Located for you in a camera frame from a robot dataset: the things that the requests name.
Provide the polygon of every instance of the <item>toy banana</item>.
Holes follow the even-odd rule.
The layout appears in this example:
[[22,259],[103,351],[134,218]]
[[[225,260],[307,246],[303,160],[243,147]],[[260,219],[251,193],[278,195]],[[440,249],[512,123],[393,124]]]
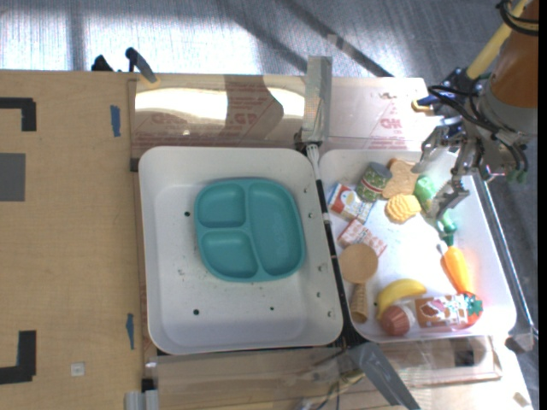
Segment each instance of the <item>toy banana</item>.
[[419,296],[426,293],[426,287],[420,281],[411,278],[401,278],[388,284],[376,297],[378,312],[376,319],[380,319],[385,309],[404,297]]

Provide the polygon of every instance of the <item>toy cookie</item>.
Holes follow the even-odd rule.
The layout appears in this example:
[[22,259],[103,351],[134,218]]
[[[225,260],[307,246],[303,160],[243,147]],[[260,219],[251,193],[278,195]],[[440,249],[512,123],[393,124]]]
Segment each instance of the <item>toy cookie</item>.
[[378,270],[378,256],[370,246],[351,244],[338,258],[342,278],[349,283],[365,284]]
[[382,196],[385,199],[394,197],[398,194],[411,195],[414,192],[418,173],[412,173],[413,162],[403,160],[391,160],[389,164],[391,179],[382,190]]

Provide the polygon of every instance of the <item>blue tape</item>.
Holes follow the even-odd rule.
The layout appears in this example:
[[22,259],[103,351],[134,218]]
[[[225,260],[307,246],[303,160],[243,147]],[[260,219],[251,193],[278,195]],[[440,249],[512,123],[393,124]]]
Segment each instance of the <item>blue tape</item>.
[[114,136],[121,136],[120,109],[115,105],[110,105],[110,123],[112,124],[112,131],[114,132]]
[[126,330],[127,335],[129,336],[129,344],[131,345],[131,350],[133,350],[135,349],[135,327],[133,325],[133,315],[131,313],[127,314]]

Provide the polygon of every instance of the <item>teal divided plate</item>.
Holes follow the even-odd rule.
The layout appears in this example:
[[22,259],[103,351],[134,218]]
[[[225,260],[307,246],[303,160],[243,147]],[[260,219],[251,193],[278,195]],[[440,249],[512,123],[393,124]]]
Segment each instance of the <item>teal divided plate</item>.
[[285,278],[305,256],[291,193],[269,179],[228,179],[204,187],[194,203],[203,264],[227,281]]

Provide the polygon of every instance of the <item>toy carrot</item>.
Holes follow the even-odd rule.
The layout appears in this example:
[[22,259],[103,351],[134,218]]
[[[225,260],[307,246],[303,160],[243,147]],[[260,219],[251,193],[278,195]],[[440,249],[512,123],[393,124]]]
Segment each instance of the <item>toy carrot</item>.
[[449,246],[441,258],[441,266],[457,293],[471,291],[468,264],[461,250],[456,246]]

